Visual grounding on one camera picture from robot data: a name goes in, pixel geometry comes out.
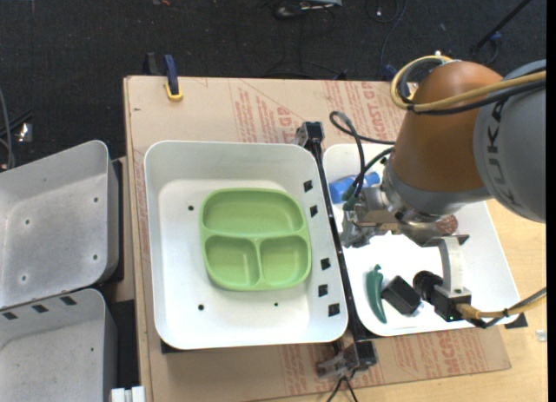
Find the white tray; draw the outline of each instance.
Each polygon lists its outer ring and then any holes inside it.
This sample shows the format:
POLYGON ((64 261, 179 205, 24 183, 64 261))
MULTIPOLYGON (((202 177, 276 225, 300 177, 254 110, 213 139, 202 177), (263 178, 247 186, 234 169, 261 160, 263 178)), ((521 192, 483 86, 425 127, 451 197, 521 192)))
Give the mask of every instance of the white tray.
POLYGON ((103 142, 0 174, 0 309, 102 282, 119 254, 118 185, 103 142))
POLYGON ((342 336, 348 314, 340 269, 318 169, 307 150, 293 144, 158 142, 145 155, 145 180, 155 323, 165 343, 201 349, 342 336), (308 181, 312 188, 306 192, 308 181), (301 284, 242 292, 210 280, 198 209, 209 193, 232 187, 278 189, 300 203, 313 253, 311 273, 301 284), (318 212, 312 216, 314 206, 318 212), (324 285, 327 293, 319 296, 324 285))
MULTIPOLYGON (((384 150, 379 144, 364 144, 365 161, 384 150)), ((334 145, 323 156, 325 175, 328 183, 359 172, 359 156, 354 144, 334 145)), ((382 174, 381 164, 375 170, 382 174)), ((472 292, 473 306, 481 310, 500 310, 520 301, 506 256, 502 251, 498 235, 494 229, 485 202, 463 207, 454 214, 459 222, 457 234, 469 234, 462 246, 464 261, 464 286, 472 292)), ((338 231, 342 232, 343 211, 341 204, 334 205, 334 218, 338 231)), ((371 239, 365 247, 344 248, 349 281, 354 294, 354 302, 361 323, 379 336, 394 336, 411 333, 426 333, 458 328, 468 328, 472 324, 461 320, 446 322, 434 312, 432 305, 422 302, 412 316, 400 314, 385 300, 382 301, 387 324, 374 315, 369 305, 366 276, 378 263, 384 275, 384 287, 396 275, 408 284, 422 270, 442 276, 440 251, 437 247, 419 247, 405 235, 379 235, 371 239)), ((518 316, 503 319, 499 323, 509 323, 518 316)))
POLYGON ((93 289, 0 312, 0 401, 107 402, 116 341, 93 289))

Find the green pepper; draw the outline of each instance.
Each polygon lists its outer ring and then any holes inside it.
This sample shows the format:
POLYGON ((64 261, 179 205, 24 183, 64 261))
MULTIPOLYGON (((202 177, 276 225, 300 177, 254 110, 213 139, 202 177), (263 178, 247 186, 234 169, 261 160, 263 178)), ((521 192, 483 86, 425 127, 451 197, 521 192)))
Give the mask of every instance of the green pepper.
POLYGON ((382 323, 386 323, 386 314, 384 314, 381 298, 383 275, 379 272, 380 270, 381 265, 376 265, 372 271, 367 273, 367 295, 374 315, 382 323))

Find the table surface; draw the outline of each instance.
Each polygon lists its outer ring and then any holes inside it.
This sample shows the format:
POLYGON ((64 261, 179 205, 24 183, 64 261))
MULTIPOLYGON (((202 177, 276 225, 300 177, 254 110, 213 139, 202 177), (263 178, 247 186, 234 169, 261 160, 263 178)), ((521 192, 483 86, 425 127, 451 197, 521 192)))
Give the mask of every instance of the table surface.
MULTIPOLYGON (((126 116, 126 138, 128 148, 129 170, 129 192, 131 197, 136 194, 136 175, 140 175, 134 167, 134 157, 136 156, 136 145, 134 136, 131 132, 131 115, 135 104, 130 100, 131 96, 150 95, 153 89, 152 82, 126 82, 124 81, 124 108, 126 116)), ((202 82, 201 78, 185 78, 180 82, 202 82)), ((291 82, 292 88, 299 85, 300 81, 291 82)), ((141 108, 157 108, 161 105, 153 101, 142 102, 141 108)), ((310 120, 327 120, 323 116, 310 116, 310 120)), ((156 140, 161 140, 164 135, 164 114, 160 114, 160 121, 152 128, 146 128, 144 132, 154 133, 156 140)), ((207 120, 203 131, 210 131, 211 121, 207 120)), ((219 129, 215 135, 222 140, 222 132, 219 129)), ((184 133, 182 139, 195 139, 192 135, 184 133)), ((522 298, 537 292, 546 285, 546 225, 533 221, 526 221, 523 218, 512 214, 495 201, 488 202, 494 226, 497 230, 500 244, 506 254, 508 266, 510 267, 513 278, 522 298)), ((148 326, 152 320, 148 320, 146 302, 151 301, 145 294, 144 279, 146 271, 143 270, 139 244, 141 234, 137 218, 138 204, 134 198, 130 199, 131 228, 130 238, 133 249, 133 265, 135 269, 135 297, 137 311, 137 336, 140 361, 140 376, 142 385, 147 392, 147 400, 161 402, 164 399, 157 397, 153 392, 153 380, 158 379, 164 373, 165 382, 171 382, 172 370, 154 369, 149 357, 149 349, 152 345, 152 337, 149 337, 148 326)), ((505 400, 505 401, 546 401, 548 400, 548 377, 547 377, 547 342, 542 339, 542 334, 546 333, 546 305, 538 306, 526 313, 527 326, 520 328, 507 329, 503 326, 495 327, 501 332, 502 339, 506 346, 511 368, 497 372, 482 372, 456 377, 449 377, 434 380, 421 380, 396 385, 370 386, 358 388, 356 396, 359 401, 373 400, 380 402, 387 401, 423 401, 449 399, 454 401, 468 401, 470 399, 481 400, 505 400)), ((218 385, 218 378, 214 378, 214 385, 218 385)), ((308 394, 290 398, 280 398, 272 400, 288 400, 291 402, 324 401, 329 397, 329 393, 308 394)), ((352 400, 351 395, 345 388, 342 389, 334 398, 337 401, 352 400)))

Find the cardboard sheet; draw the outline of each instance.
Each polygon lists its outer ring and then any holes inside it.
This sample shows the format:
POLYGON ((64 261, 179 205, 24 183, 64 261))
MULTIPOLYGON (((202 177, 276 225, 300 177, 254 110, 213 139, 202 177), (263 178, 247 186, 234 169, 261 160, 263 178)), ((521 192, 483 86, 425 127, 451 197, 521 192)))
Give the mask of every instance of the cardboard sheet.
MULTIPOLYGON (((163 83, 158 76, 131 76, 124 83, 146 320, 139 341, 148 344, 142 355, 148 392, 155 402, 244 402, 332 391, 332 379, 316 376, 316 364, 334 355, 330 345, 162 352, 153 320, 143 157, 162 140, 291 142, 305 121, 323 123, 325 146, 352 142, 328 120, 334 110, 348 115, 362 135, 393 140, 403 111, 391 104, 385 82, 181 78, 180 102, 166 97, 163 83)), ((498 327, 380 338, 374 344, 379 364, 358 373, 355 388, 510 367, 498 327)))

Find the black hole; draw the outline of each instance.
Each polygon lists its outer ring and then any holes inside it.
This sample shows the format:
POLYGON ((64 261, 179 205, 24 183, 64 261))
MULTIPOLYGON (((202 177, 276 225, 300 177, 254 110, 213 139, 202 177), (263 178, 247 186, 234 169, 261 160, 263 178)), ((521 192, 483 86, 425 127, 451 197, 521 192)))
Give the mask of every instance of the black hole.
POLYGON ((319 297, 328 294, 328 285, 320 285, 319 286, 319 297))
POLYGON ((17 319, 17 316, 14 313, 4 313, 2 315, 8 320, 17 319))
POLYGON ((328 317, 332 317, 340 313, 340 304, 333 303, 332 305, 328 305, 328 317))
POLYGON ((329 269, 330 268, 330 259, 326 258, 326 259, 322 259, 321 260, 321 268, 324 271, 325 269, 329 269))
POLYGON ((49 310, 48 308, 45 308, 43 305, 33 305, 32 308, 37 311, 39 314, 40 313, 47 313, 49 310))
POLYGON ((60 300, 68 306, 77 305, 77 302, 68 296, 60 297, 60 300))

